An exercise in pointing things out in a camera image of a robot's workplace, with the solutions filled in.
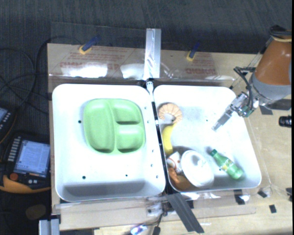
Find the green plate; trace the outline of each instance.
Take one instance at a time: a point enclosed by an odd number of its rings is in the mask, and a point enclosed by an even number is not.
[[[83,122],[86,142],[98,152],[139,151],[146,141],[142,112],[129,100],[91,100],[85,106]]]

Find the table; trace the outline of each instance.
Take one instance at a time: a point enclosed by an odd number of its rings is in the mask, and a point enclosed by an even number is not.
[[[59,62],[56,56],[59,48],[65,52],[66,45],[48,45],[49,73],[54,65]],[[162,62],[168,58],[176,62],[186,53],[183,51],[162,52]],[[235,53],[209,53],[217,71],[225,76],[235,78],[235,66],[247,66],[254,58],[253,54]],[[49,76],[49,93],[62,83],[92,83],[89,79]],[[61,212],[60,230],[94,229],[96,235],[126,234],[135,225],[144,222],[153,222],[154,216],[146,213],[144,200],[113,200],[96,201],[95,203],[65,203],[61,204],[54,188],[54,150],[53,150],[53,125],[52,102],[49,103],[50,112],[50,143],[51,143],[51,177],[52,177],[52,209],[53,213]],[[289,111],[273,111],[273,115],[262,115],[258,108],[249,118],[245,119],[255,151],[260,154],[259,161],[264,173],[264,188],[261,194],[255,193],[249,199],[248,205],[243,209],[233,207],[235,199],[230,204],[222,206],[214,213],[215,204],[209,199],[197,203],[193,213],[198,218],[205,233],[215,235],[227,234],[292,234],[293,233],[293,206],[292,199],[286,189],[292,188],[292,130],[278,125],[280,116],[291,115]],[[160,223],[162,235],[195,234],[188,233],[183,223],[176,214],[164,216]],[[148,229],[144,234],[152,234]]]

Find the blue and yellow clamp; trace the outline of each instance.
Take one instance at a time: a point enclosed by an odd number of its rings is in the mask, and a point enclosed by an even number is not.
[[[95,36],[93,37],[91,40],[89,40],[86,44],[82,45],[79,48],[79,52],[83,55],[85,55],[86,53],[88,53],[89,51],[91,51],[92,46],[97,44],[99,41],[101,40],[100,36]]]
[[[193,49],[188,52],[188,54],[186,56],[186,59],[188,61],[192,61],[194,59],[195,54],[198,50],[198,47],[199,47],[199,41],[197,41],[197,43],[194,45]]]

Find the banana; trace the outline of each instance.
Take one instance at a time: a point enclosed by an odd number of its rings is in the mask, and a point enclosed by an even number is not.
[[[166,155],[171,155],[173,153],[173,147],[171,144],[171,134],[173,131],[173,128],[176,126],[176,123],[172,125],[166,126],[162,131],[162,143],[163,143],[163,149],[166,153]]]

